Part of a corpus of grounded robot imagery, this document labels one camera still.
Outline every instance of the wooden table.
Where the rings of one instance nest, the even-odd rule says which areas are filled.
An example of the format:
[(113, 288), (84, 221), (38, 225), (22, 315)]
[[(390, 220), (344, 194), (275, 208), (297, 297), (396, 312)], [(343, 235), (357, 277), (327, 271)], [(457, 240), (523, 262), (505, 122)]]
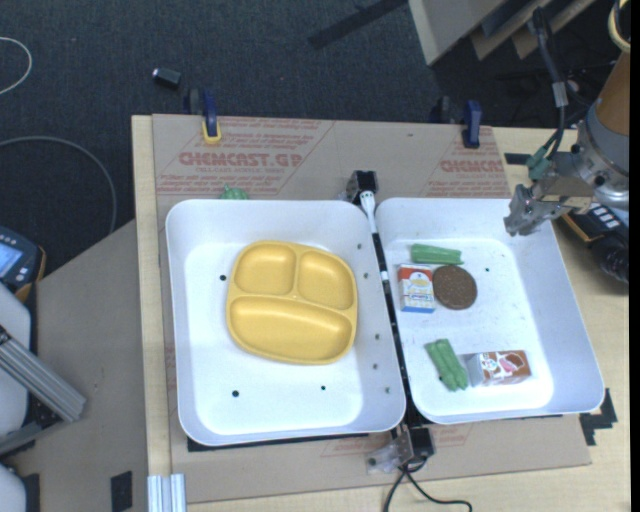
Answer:
[[(150, 475), (172, 473), (165, 379), (152, 118), (132, 118), (136, 225), (140, 275), (145, 382), (147, 455)], [(549, 130), (496, 128), (501, 154), (527, 153), (543, 144)], [(565, 143), (570, 145), (570, 135)], [(526, 181), (522, 167), (504, 162), (511, 189)], [(589, 466), (428, 482), (441, 499), (463, 498), (474, 510), (631, 510), (629, 415), (628, 286), (599, 270), (585, 248), (556, 226), (559, 243), (585, 325), (596, 351), (605, 386), (617, 414), (612, 429), (596, 433)], [(193, 511), (378, 511), (389, 486), (313, 492), (279, 497), (190, 505)], [(436, 510), (408, 484), (393, 499), (392, 510)], [(463, 510), (452, 507), (451, 510)]]

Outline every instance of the cardboard sheet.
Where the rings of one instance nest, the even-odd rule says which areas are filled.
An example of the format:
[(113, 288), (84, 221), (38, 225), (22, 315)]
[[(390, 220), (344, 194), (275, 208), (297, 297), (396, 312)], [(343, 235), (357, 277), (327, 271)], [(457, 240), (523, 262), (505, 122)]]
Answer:
[[(467, 149), (459, 125), (220, 118), (207, 145), (195, 116), (154, 115), (163, 321), (171, 458), (190, 503), (388, 484), (367, 473), (367, 454), (389, 434), (193, 450), (178, 419), (173, 319), (164, 223), (188, 198), (216, 198), (226, 184), (254, 199), (340, 199), (355, 170), (373, 170), (389, 197), (509, 197), (491, 128)], [(419, 480), (575, 466), (590, 462), (577, 416), (429, 427), (436, 454)]]

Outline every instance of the black floor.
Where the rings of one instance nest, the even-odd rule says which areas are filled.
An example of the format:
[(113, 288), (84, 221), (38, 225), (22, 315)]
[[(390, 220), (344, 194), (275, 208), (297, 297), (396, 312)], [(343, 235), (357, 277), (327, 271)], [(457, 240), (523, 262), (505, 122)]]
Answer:
[[(95, 155), (115, 187), (115, 226), (131, 220), (131, 116), (181, 112), (185, 87), (215, 91), (221, 115), (428, 122), (446, 96), (455, 120), (473, 99), (484, 124), (555, 127), (537, 53), (520, 60), (507, 42), (479, 61), (463, 39), (429, 67), (403, 2), (344, 34), (325, 31), (376, 3), (0, 1), (0, 37), (33, 55), (26, 80), (0, 94), (0, 226), (42, 245), (48, 272), (111, 229), (111, 190), (96, 162), (54, 141), (3, 146), (31, 136)], [(619, 54), (610, 8), (596, 1), (555, 37), (558, 63), (586, 103)], [(17, 45), (0, 41), (0, 90), (26, 65)], [(154, 82), (156, 67), (180, 71), (182, 88)], [(582, 111), (574, 101), (570, 113)]]

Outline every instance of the chocolate cookie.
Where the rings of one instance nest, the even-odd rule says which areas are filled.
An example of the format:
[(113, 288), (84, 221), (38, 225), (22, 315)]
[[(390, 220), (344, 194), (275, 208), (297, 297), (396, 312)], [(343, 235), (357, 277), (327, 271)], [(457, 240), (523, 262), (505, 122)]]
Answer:
[(449, 309), (467, 309), (476, 300), (476, 280), (458, 265), (438, 267), (433, 273), (433, 294)]

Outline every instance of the yellow plate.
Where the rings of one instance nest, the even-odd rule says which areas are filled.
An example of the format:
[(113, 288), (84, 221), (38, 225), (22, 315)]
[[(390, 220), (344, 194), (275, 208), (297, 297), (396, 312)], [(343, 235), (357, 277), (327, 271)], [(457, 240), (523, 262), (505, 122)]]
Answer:
[(289, 363), (328, 364), (355, 338), (358, 293), (351, 268), (315, 247), (248, 245), (236, 259), (227, 325), (248, 352)]

